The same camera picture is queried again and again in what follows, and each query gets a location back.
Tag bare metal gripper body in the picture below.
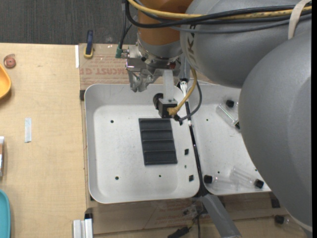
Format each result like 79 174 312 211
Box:
125 45 181 80

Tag brown cardboard board red print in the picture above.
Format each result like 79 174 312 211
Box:
78 43 299 235

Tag black ribbed rectangular tray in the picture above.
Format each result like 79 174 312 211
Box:
138 118 178 166

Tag white plastic tray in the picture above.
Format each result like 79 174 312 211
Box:
84 83 201 204
188 83 272 196

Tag thin black and white rod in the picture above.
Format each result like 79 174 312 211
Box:
180 80 208 197

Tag clear plastic bottle black cap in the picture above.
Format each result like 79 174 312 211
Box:
274 214 306 234
229 166 264 189
203 174 239 191
215 99 240 128

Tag brown round tape roll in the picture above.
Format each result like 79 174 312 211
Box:
3 54 17 69

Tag orange divided plate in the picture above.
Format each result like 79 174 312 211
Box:
0 63 12 100

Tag blue divided plate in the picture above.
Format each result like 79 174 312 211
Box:
0 189 11 238

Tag black cylinder on white bracket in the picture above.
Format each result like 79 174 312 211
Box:
153 68 183 120

